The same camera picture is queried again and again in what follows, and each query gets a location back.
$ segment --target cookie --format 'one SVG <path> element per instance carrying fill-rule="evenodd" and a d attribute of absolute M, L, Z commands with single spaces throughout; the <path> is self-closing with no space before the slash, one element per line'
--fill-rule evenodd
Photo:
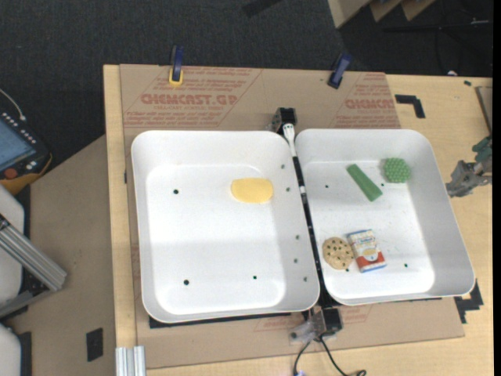
<path fill-rule="evenodd" d="M 323 258 L 336 270 L 346 270 L 353 262 L 353 250 L 338 237 L 329 238 L 322 246 Z"/>

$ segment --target blue clamp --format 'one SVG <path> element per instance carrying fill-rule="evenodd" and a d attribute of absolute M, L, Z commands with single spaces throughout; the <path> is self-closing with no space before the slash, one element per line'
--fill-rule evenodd
<path fill-rule="evenodd" d="M 171 63 L 172 67 L 169 70 L 169 83 L 173 86 L 179 86 L 182 84 L 182 54 L 184 53 L 184 48 L 182 46 L 176 46 L 172 48 L 171 53 Z"/>
<path fill-rule="evenodd" d="M 330 75 L 329 81 L 327 82 L 329 86 L 332 86 L 335 89 L 339 88 L 339 86 L 341 85 L 341 81 L 343 79 L 343 74 L 348 68 L 348 66 L 351 64 L 352 60 L 353 57 L 351 56 L 351 54 L 341 53 L 341 55 L 337 59 L 334 71 Z"/>

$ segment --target gray carpet floor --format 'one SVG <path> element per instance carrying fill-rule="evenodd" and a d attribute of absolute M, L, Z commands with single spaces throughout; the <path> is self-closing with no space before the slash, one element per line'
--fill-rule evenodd
<path fill-rule="evenodd" d="M 104 133 L 105 63 L 168 63 L 328 70 L 341 52 L 355 71 L 492 76 L 492 32 L 465 32 L 486 60 L 439 34 L 386 27 L 493 17 L 493 0 L 439 0 L 409 22 L 364 8 L 336 29 L 327 0 L 0 0 L 0 88 L 23 108 L 58 165 Z M 9 102 L 0 96 L 0 107 Z"/>

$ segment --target green toy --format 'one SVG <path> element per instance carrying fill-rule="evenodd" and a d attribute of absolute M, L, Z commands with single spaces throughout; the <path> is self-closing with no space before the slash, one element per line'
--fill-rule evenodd
<path fill-rule="evenodd" d="M 367 177 L 366 173 L 360 170 L 358 165 L 352 164 L 351 166 L 348 166 L 347 170 L 369 201 L 375 201 L 383 194 L 377 185 L 373 183 L 369 177 Z"/>
<path fill-rule="evenodd" d="M 405 160 L 391 157 L 384 163 L 384 175 L 390 183 L 404 183 L 410 178 L 410 167 Z"/>

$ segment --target electronic display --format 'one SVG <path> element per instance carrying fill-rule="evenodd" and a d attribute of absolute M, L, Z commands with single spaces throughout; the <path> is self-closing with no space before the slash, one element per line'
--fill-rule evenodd
<path fill-rule="evenodd" d="M 0 170 L 35 153 L 35 149 L 6 123 L 0 122 Z"/>
<path fill-rule="evenodd" d="M 25 121 L 0 112 L 0 183 L 39 174 L 50 162 L 44 143 Z"/>

